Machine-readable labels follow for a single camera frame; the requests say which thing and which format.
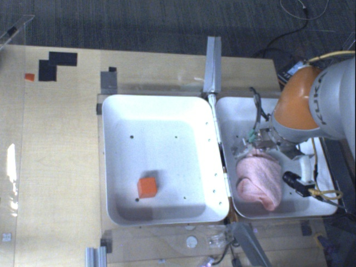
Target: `gray carpet floor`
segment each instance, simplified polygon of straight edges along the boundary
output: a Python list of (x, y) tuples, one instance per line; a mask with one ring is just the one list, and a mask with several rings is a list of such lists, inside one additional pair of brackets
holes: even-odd
[[(302, 0), (309, 17), (327, 0)], [(284, 0), (304, 17), (301, 4)], [(301, 27), (280, 0), (0, 0), (0, 24), (11, 14), (34, 14), (27, 43), (39, 46), (170, 52), (203, 55), (207, 36), (221, 36), (223, 56), (249, 57), (274, 37)], [(355, 32), (355, 0), (330, 0), (319, 19), (273, 47), (311, 57), (339, 50)], [(266, 57), (281, 65), (286, 54)]]

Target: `wooden table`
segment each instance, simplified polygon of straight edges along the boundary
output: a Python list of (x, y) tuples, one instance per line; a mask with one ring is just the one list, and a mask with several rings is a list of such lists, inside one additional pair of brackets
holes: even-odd
[[(120, 85), (200, 86), (205, 56), (26, 47), (26, 72), (38, 79), (38, 61), (49, 51), (77, 52), (76, 67), (58, 66), (57, 82), (26, 81), (21, 188), (15, 266), (84, 266), (85, 248), (102, 236), (97, 94), (100, 72), (116, 67)], [(276, 97), (279, 85), (269, 60), (222, 58), (222, 87), (240, 95), (254, 86)], [(326, 266), (312, 236), (298, 221), (256, 222), (260, 243), (274, 266)], [(313, 233), (325, 233), (321, 220)], [(242, 250), (237, 251), (249, 266)], [(109, 266), (198, 266), (205, 256)], [(231, 266), (228, 254), (220, 266)]]

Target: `yellow cable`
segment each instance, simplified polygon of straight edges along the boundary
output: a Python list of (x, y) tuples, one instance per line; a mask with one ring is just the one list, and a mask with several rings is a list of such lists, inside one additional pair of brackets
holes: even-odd
[(334, 51), (334, 52), (326, 53), (325, 55), (322, 55), (322, 56), (313, 57), (313, 58), (309, 59), (307, 61), (307, 63), (311, 63), (311, 62), (318, 61), (318, 60), (323, 60), (323, 59), (331, 57), (331, 56), (354, 55), (354, 54), (355, 54), (355, 51)]
[[(318, 155), (317, 155), (317, 148), (315, 147), (315, 141), (313, 138), (311, 138), (311, 144), (313, 145), (313, 150), (314, 150), (314, 165), (316, 166), (318, 164)], [(325, 191), (321, 191), (319, 189), (318, 183), (316, 181), (316, 179), (314, 179), (315, 181), (315, 189), (309, 189), (309, 193), (312, 196), (320, 196), (326, 200), (339, 200), (343, 197), (343, 193), (339, 190), (325, 190)], [(325, 194), (336, 194), (335, 197), (329, 197), (326, 196)]]

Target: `pink towel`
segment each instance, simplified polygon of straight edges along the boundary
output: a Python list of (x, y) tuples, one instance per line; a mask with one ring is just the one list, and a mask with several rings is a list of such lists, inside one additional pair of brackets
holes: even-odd
[(252, 149), (236, 166), (238, 196), (247, 202), (261, 202), (268, 211), (282, 200), (281, 167), (272, 156)]

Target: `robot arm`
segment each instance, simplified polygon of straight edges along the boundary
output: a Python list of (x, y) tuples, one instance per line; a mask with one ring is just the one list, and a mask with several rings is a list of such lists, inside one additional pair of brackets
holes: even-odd
[(310, 137), (346, 138), (355, 159), (355, 57), (323, 71), (304, 67), (285, 86), (270, 138), (293, 147)]

